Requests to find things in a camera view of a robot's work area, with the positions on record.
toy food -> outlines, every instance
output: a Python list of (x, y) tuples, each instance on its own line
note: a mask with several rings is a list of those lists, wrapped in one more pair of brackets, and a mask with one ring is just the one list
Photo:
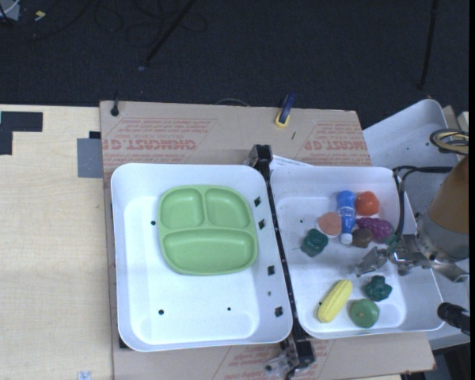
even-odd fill
[(358, 248), (366, 248), (373, 241), (373, 231), (369, 228), (358, 228), (352, 232), (351, 244)]
[(342, 279), (322, 300), (318, 307), (317, 317), (322, 322), (331, 322), (340, 313), (352, 293), (352, 282)]
[(309, 257), (315, 257), (324, 250), (328, 242), (329, 239), (326, 235), (313, 228), (302, 240), (301, 250)]
[(341, 234), (341, 217), (336, 212), (326, 212), (317, 219), (317, 226), (329, 238), (337, 237)]
[(380, 202), (373, 192), (360, 193), (355, 198), (355, 212), (357, 215), (370, 217), (378, 213)]
[(351, 305), (350, 318), (354, 324), (361, 328), (371, 328), (376, 324), (379, 316), (380, 309), (367, 298), (354, 301)]
[(373, 238), (376, 242), (383, 242), (392, 233), (390, 222), (385, 219), (362, 217), (357, 220), (359, 228), (369, 228), (373, 232)]
[(386, 278), (382, 275), (374, 275), (371, 281), (364, 286), (364, 293), (373, 301), (382, 301), (390, 296), (393, 288), (386, 283)]

blue bottle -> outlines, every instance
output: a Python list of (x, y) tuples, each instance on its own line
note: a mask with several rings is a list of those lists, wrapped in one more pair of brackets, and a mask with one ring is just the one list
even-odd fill
[(355, 216), (355, 194), (349, 190), (339, 192), (336, 197), (336, 212), (341, 217), (340, 242), (348, 245), (352, 243), (352, 228), (357, 221)]

green pepper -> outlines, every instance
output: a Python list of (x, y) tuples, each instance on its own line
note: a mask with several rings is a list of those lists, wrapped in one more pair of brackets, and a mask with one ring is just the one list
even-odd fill
[(314, 228), (308, 231), (308, 234), (302, 241), (301, 250), (310, 257), (315, 257), (324, 250), (329, 243), (327, 235)]
[(350, 318), (354, 324), (361, 328), (371, 328), (378, 321), (380, 309), (378, 306), (363, 298), (352, 303), (350, 308)]
[(364, 286), (364, 293), (373, 301), (382, 301), (390, 296), (393, 288), (386, 283), (386, 278), (382, 275), (374, 275), (371, 281)]

yellow corn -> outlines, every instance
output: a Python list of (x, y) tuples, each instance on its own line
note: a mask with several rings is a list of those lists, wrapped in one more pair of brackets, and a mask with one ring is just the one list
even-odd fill
[(331, 322), (336, 318), (350, 297), (352, 288), (350, 280), (343, 279), (337, 282), (318, 307), (318, 319), (322, 322)]

yellow clip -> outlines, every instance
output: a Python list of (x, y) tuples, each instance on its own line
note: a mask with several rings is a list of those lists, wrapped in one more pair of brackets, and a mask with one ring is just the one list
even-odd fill
[(285, 128), (288, 124), (288, 120), (291, 118), (291, 115), (289, 114), (287, 116), (284, 123), (280, 123), (279, 118), (282, 115), (282, 112), (283, 112), (283, 110), (278, 111), (278, 115), (276, 116), (275, 124), (276, 124), (277, 127)]

